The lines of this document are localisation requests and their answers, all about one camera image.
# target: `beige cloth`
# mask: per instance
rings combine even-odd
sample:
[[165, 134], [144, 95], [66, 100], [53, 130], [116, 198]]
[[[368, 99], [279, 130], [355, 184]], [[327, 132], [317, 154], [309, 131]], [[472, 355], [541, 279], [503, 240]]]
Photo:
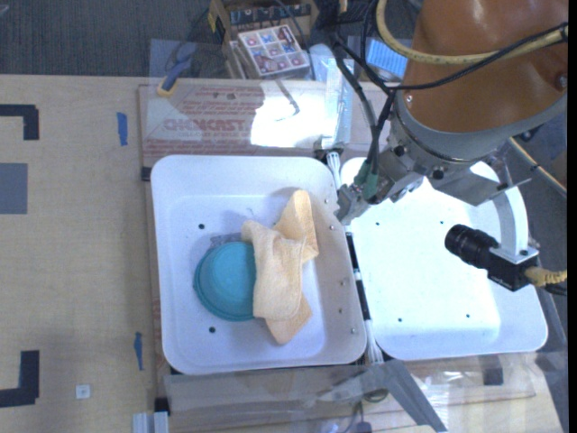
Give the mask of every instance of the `beige cloth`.
[[312, 317], [302, 292], [302, 265], [318, 255], [308, 193], [293, 193], [273, 229], [245, 222], [242, 237], [252, 242], [256, 261], [252, 314], [264, 318], [277, 342], [285, 344]]

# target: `cardboard box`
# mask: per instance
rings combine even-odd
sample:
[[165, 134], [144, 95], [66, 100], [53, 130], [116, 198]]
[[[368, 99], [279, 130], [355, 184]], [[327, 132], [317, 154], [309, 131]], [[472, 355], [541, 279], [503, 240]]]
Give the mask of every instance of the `cardboard box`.
[[[247, 0], [246, 9], [253, 9], [255, 0]], [[302, 30], [304, 36], [307, 38], [312, 28], [315, 24], [316, 18], [318, 17], [318, 8], [315, 5], [314, 0], [287, 0], [286, 5], [306, 5], [307, 15], [296, 16], [296, 20], [300, 29]], [[215, 34], [217, 40], [222, 43], [224, 47], [228, 46], [230, 41], [236, 40], [236, 35], [238, 34], [239, 28], [231, 24], [231, 13], [238, 12], [240, 8], [243, 7], [243, 0], [211, 0], [210, 6], [208, 8], [208, 23], [210, 24], [211, 30]], [[274, 22], [277, 25], [286, 24], [290, 27], [290, 30], [295, 33], [298, 41], [302, 43], [302, 38], [300, 37], [298, 28], [293, 23], [290, 17], [281, 19], [280, 21]], [[255, 27], [244, 25], [243, 29], [245, 31], [257, 30], [262, 27], [266, 27], [266, 24], [258, 24]]]

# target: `gray square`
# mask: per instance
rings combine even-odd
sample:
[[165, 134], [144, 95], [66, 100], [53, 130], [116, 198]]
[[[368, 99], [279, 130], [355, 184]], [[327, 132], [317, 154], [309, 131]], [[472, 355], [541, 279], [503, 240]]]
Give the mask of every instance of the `gray square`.
[[0, 214], [28, 213], [28, 164], [0, 163]]

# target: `black cylindrical connector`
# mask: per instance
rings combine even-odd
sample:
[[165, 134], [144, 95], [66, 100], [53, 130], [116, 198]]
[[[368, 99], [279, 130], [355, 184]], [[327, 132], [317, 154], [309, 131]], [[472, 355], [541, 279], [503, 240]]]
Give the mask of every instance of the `black cylindrical connector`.
[[498, 247], [494, 237], [465, 225], [453, 226], [444, 239], [445, 248], [467, 264], [488, 270], [491, 262], [489, 249]]

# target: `white square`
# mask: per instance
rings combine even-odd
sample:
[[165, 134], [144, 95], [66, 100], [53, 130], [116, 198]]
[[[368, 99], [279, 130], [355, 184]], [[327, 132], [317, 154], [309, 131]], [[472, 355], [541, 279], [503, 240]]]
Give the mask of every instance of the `white square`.
[[90, 398], [90, 385], [76, 385], [76, 399], [87, 400]]

